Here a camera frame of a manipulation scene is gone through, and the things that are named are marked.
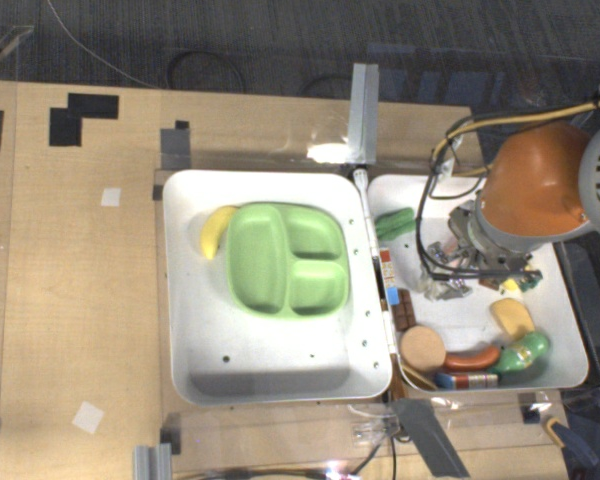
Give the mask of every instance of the green bottle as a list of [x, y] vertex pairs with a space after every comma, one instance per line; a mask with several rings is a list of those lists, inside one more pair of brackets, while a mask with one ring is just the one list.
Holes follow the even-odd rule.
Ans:
[[489, 368], [489, 373], [503, 375], [519, 372], [531, 366], [540, 356], [549, 350], [549, 339], [542, 333], [532, 331], [524, 338], [512, 343], [500, 354], [500, 359]]

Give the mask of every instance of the yellow cable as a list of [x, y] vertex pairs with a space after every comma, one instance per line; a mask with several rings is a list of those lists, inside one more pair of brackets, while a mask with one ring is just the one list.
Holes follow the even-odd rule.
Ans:
[[[575, 105], [573, 107], [567, 107], [560, 110], [552, 110], [548, 112], [540, 112], [538, 114], [524, 114], [519, 116], [510, 116], [510, 117], [496, 117], [493, 119], [485, 119], [483, 121], [475, 121], [472, 124], [467, 124], [461, 126], [460, 128], [453, 130], [452, 132], [447, 134], [447, 138], [440, 141], [438, 145], [433, 149], [433, 158], [437, 157], [442, 148], [447, 144], [447, 142], [451, 139], [454, 139], [462, 134], [473, 132], [480, 128], [484, 128], [486, 126], [497, 126], [503, 124], [521, 124], [521, 123], [533, 123], [536, 121], [550, 121], [553, 119], [560, 119], [563, 117], [570, 117], [576, 114], [582, 114], [584, 112], [590, 112], [592, 110], [596, 110], [600, 108], [600, 101], [596, 104], [594, 102], [583, 103], [581, 105]], [[471, 171], [465, 171], [455, 176], [459, 177], [468, 177], [468, 176], [479, 176], [480, 174], [490, 169], [491, 165], [487, 167], [481, 167], [479, 169], [473, 169]]]

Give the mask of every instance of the yellow banana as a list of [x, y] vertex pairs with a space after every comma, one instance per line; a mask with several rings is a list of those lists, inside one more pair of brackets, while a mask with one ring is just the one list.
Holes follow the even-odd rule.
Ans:
[[226, 231], [229, 221], [237, 211], [236, 206], [222, 206], [213, 212], [202, 226], [200, 248], [206, 258], [212, 260], [215, 257], [222, 234]]

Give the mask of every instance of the sausage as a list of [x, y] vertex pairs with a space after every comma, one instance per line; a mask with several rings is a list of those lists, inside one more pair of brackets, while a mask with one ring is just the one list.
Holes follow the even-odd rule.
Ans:
[[489, 345], [472, 356], [447, 354], [444, 367], [451, 372], [475, 372], [495, 364], [499, 358], [500, 349], [495, 345]]

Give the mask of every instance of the green plate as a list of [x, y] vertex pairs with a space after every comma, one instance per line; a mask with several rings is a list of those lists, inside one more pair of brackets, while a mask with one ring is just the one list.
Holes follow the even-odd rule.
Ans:
[[227, 231], [231, 295], [241, 308], [278, 318], [332, 313], [349, 296], [349, 263], [338, 223], [291, 204], [254, 203]]

